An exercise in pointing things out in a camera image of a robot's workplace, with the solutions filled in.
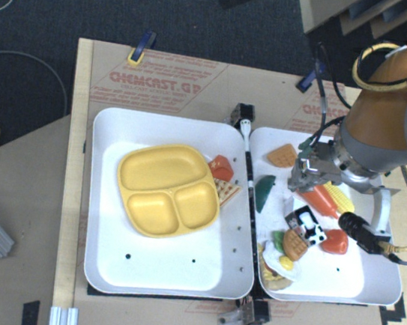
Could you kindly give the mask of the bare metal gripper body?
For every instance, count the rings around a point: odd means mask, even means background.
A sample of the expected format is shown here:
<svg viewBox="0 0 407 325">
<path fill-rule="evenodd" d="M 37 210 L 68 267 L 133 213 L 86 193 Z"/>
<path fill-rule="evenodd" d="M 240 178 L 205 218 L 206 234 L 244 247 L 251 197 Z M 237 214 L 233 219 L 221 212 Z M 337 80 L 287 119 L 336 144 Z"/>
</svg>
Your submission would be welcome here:
<svg viewBox="0 0 407 325">
<path fill-rule="evenodd" d="M 322 184 L 344 183 L 358 192 L 368 192 L 380 175 L 360 165 L 339 142 L 315 143 L 310 138 L 299 144 L 293 168 L 300 168 L 303 174 L 320 176 Z"/>
</svg>

